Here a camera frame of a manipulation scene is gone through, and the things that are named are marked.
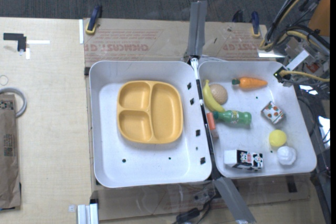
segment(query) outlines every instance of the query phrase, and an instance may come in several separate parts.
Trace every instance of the yellow compartment plate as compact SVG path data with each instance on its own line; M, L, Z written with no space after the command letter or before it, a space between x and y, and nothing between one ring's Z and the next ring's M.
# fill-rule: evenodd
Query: yellow compartment plate
M122 136L130 141L171 143L183 128L180 94L165 82L127 82L118 92L117 123Z

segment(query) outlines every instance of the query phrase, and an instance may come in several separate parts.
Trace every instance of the brown ball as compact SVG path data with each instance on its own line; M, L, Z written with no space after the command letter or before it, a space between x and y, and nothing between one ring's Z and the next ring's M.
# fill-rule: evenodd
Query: brown ball
M217 101L219 104L224 104L227 101L227 91L226 89L220 85L220 84L211 84L209 85L211 94L214 97L214 99Z

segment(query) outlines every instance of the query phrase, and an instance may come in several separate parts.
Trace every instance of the metal ring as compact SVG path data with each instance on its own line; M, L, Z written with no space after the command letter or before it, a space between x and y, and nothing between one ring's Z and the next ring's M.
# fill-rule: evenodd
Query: metal ring
M1 83L1 78L5 78L5 83ZM6 75L0 75L0 85L5 86L8 83L8 76Z
M16 93L17 95L19 95L22 98L22 100L23 100L22 108L18 112L16 112L16 114L15 114L15 116L17 118L20 117L25 112L25 110L27 108L27 99L26 99L25 95L18 88L14 88L14 87L5 87L5 88L0 89L0 94L5 93L5 92Z

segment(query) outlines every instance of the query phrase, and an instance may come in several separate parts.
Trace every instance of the beige tabletop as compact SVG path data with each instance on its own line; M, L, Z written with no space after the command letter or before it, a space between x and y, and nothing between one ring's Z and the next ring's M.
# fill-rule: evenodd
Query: beige tabletop
M8 87L18 87L27 110L17 119L22 203L18 210L0 212L0 223L76 223L76 205L89 203L91 165L88 134L84 47L79 20L0 18L3 33L24 34L30 59L20 55L16 41L0 38L0 74ZM246 201L258 223L323 223L314 186L303 180L304 199L256 204L247 186ZM212 210L215 223L235 223L228 209ZM111 220L108 223L171 223L174 216Z

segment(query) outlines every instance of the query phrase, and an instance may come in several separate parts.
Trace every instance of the white plastic tray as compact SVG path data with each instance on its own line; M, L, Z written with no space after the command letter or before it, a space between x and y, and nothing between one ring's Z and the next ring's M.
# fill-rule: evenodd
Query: white plastic tray
M208 79L211 83L223 85L228 92L226 110L248 111L252 114L249 127L216 122L218 139L213 139L214 155L218 170L226 177L243 178L296 173L308 173L315 169L317 160L305 121L293 87L284 87L273 76L281 64L278 62L233 62L208 61L199 66L202 85ZM231 85L232 78L255 77L268 81L264 88L243 90ZM285 118L272 124L261 114L269 101L282 109ZM268 141L268 135L275 129L287 134L286 145L297 151L297 160L290 166L283 166L277 160L276 149ZM231 168L224 165L224 150L247 150L263 153L264 167L257 172Z
M90 69L93 162L109 188L206 180L212 169L193 69L178 61L101 61ZM132 80L170 83L183 106L183 132L168 144L126 140L117 127L117 95Z

